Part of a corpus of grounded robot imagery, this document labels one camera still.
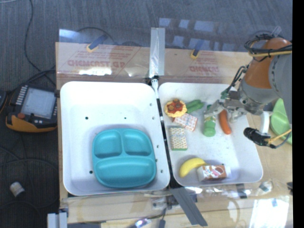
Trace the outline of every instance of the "gray floor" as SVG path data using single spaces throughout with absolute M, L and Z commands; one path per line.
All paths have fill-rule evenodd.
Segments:
M 245 51 L 254 35 L 280 28 L 292 40 L 293 0 L 0 0 L 0 90 L 11 91 L 55 65 L 55 42 L 63 30 L 79 31 L 85 41 L 100 33 L 108 43 L 148 47 L 151 27 L 166 28 L 166 47 Z M 35 84 L 55 87 L 54 73 Z M 58 212 L 57 131 L 18 133 L 0 115 L 0 227 L 46 228 Z M 26 190 L 16 200 L 9 190 Z

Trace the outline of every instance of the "device screen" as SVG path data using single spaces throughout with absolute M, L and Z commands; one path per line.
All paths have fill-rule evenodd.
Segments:
M 27 115 L 34 114 L 35 116 L 50 119 L 55 100 L 53 92 L 28 88 L 21 112 Z

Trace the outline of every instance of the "blue plate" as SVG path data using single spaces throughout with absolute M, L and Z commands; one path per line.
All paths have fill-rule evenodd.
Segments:
M 150 138 L 142 131 L 115 128 L 97 134 L 92 148 L 94 174 L 110 188 L 134 188 L 150 183 L 156 162 Z

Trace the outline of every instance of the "blue clip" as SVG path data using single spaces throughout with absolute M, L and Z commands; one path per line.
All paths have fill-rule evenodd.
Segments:
M 86 46 L 86 50 L 90 53 L 95 51 L 98 48 L 98 45 L 102 44 L 106 39 L 108 39 L 107 35 L 102 35 L 98 37 L 95 41 Z
M 199 56 L 199 51 L 200 51 L 200 48 L 201 48 L 201 46 L 203 45 L 203 40 L 199 40 L 197 43 L 196 43 L 196 45 L 195 45 L 195 47 L 194 47 L 194 49 L 192 50 L 192 52 L 191 52 L 191 55 L 190 55 L 190 57 L 192 58 L 192 59 L 197 59 L 198 58 L 198 56 Z

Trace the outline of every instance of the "green bottle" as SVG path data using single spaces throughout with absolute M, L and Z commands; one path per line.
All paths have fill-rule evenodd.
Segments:
M 215 135 L 215 121 L 215 116 L 208 116 L 205 118 L 203 134 L 206 137 L 213 137 Z

